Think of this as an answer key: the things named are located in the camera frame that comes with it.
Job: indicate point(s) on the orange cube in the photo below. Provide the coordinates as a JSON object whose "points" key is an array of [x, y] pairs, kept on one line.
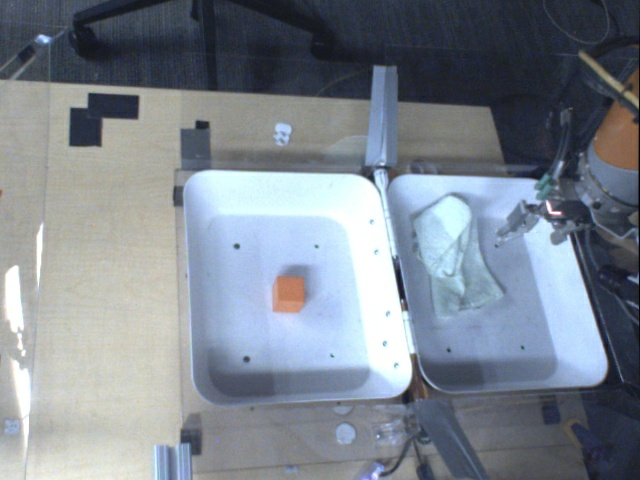
{"points": [[288, 294]]}

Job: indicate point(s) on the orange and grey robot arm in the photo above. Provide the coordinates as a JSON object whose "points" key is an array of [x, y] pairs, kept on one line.
{"points": [[620, 128]]}

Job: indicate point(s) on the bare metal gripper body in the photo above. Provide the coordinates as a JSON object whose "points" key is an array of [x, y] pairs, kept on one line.
{"points": [[575, 212]]}

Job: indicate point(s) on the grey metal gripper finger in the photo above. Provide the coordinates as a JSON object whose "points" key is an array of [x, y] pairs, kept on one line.
{"points": [[531, 217], [516, 214]]}

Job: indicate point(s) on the white crumpled cloth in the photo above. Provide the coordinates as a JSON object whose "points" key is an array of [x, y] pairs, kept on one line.
{"points": [[452, 253]]}

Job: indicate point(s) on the white plastic tray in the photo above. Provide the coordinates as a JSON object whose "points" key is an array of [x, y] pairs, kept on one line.
{"points": [[280, 368], [540, 318]]}

